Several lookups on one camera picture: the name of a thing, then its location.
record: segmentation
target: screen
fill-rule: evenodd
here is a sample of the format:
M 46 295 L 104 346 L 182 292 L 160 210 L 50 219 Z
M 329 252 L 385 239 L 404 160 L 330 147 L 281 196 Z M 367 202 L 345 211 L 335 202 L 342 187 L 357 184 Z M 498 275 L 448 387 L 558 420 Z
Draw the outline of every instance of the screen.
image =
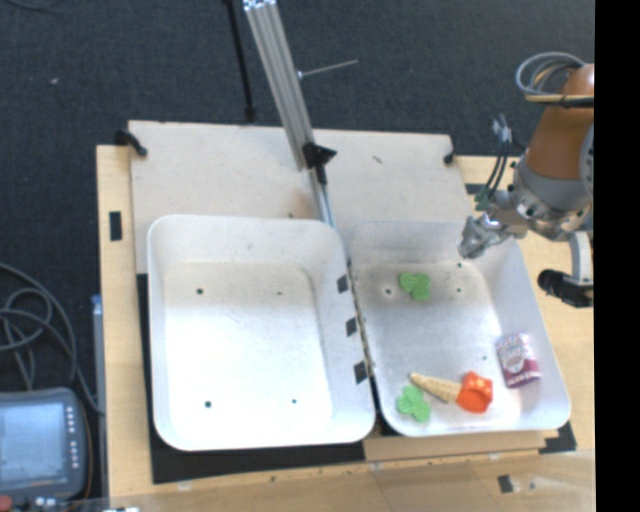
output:
M 64 405 L 0 408 L 0 482 L 20 488 L 66 483 Z

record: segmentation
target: ice cream cone toy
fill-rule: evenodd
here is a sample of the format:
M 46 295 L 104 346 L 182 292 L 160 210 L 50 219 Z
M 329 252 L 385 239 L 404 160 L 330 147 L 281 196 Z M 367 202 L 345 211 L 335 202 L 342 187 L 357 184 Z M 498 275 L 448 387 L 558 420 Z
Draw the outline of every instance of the ice cream cone toy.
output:
M 462 382 L 411 373 L 409 380 L 423 391 L 449 403 L 457 403 L 465 411 L 485 412 L 493 400 L 493 382 L 475 372 L 468 372 Z

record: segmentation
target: empty white tray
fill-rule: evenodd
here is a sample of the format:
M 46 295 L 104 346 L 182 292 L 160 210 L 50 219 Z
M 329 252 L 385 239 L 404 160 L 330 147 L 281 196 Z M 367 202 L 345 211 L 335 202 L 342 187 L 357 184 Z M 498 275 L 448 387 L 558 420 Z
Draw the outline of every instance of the empty white tray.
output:
M 148 233 L 153 413 L 180 450 L 346 443 L 375 410 L 338 234 L 170 215 Z
M 348 240 L 354 289 L 363 317 L 381 410 L 407 436 L 546 430 L 569 418 L 570 402 L 544 322 L 514 240 L 484 256 L 457 251 L 462 222 L 368 222 Z M 402 272 L 426 273 L 430 297 L 415 301 L 398 282 Z M 517 390 L 505 385 L 495 342 L 503 334 L 530 336 L 542 378 Z M 473 370 L 493 381 L 482 414 L 425 395 L 425 423 L 398 412 L 396 398 L 417 372 L 453 381 Z

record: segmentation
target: wooden table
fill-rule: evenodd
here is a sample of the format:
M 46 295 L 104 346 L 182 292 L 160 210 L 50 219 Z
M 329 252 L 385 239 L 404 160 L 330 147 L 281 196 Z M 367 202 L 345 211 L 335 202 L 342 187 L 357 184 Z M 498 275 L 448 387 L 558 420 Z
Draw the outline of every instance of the wooden table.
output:
M 455 164 L 465 182 L 482 183 L 493 159 L 457 157 Z M 509 439 L 484 436 L 482 450 L 477 449 L 478 440 L 473 436 L 422 443 L 372 436 L 365 440 L 367 460 L 362 463 L 155 485 L 135 283 L 129 148 L 99 146 L 97 180 L 112 506 L 202 510 L 215 505 L 216 510 L 237 510 L 260 503 L 261 510 L 287 506 L 298 510 L 411 510 L 425 499 L 446 503 L 447 496 L 456 496 L 463 500 L 458 503 L 468 505 L 466 510 L 485 510 L 487 504 L 496 503 L 517 510 L 513 507 L 521 498 L 539 500 L 542 506 L 559 500 L 588 506 L 593 501 L 593 310 L 571 308 L 538 289 L 540 309 L 571 397 L 576 452 L 539 455 L 545 439 L 557 432 L 520 433 Z M 113 212 L 119 212 L 122 221 L 122 236 L 117 240 L 111 239 Z M 570 272 L 568 244 L 554 244 L 537 235 L 527 236 L 520 244 L 532 281 L 546 268 Z M 508 485 L 504 478 L 497 478 L 505 475 Z M 554 485 L 549 485 L 549 478 Z

